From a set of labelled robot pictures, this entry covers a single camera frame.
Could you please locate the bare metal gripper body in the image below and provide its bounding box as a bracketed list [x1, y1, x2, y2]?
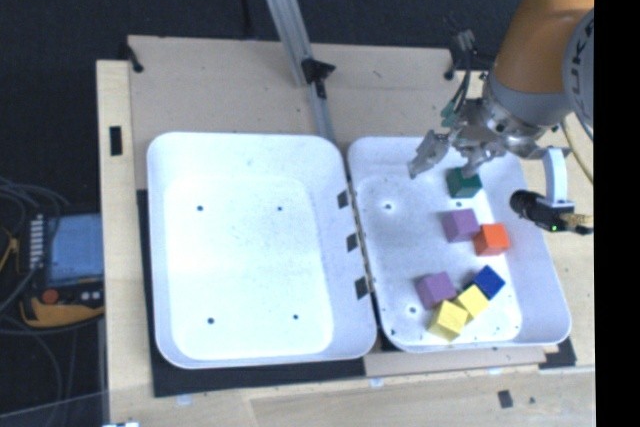
[446, 98, 548, 163]

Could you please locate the green cube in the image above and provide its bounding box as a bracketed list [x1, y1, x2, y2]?
[445, 167, 484, 200]

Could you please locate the purple cube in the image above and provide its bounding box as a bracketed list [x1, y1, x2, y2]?
[414, 270, 458, 311]
[440, 208, 482, 244]

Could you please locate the orange cube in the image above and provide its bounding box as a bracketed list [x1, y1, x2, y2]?
[472, 222, 511, 258]

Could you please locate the white plastic tray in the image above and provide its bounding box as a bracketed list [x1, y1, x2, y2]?
[345, 135, 573, 355]
[145, 130, 378, 371]

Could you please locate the blue cube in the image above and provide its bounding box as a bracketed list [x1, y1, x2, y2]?
[471, 264, 507, 301]

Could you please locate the yellow cube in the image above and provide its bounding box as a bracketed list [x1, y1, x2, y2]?
[426, 299, 470, 343]
[455, 283, 491, 319]

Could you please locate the brown cardboard board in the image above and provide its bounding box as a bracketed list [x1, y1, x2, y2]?
[126, 34, 572, 378]

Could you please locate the black cylinder on white bracket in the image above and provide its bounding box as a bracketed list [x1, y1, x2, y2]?
[509, 147, 577, 234]

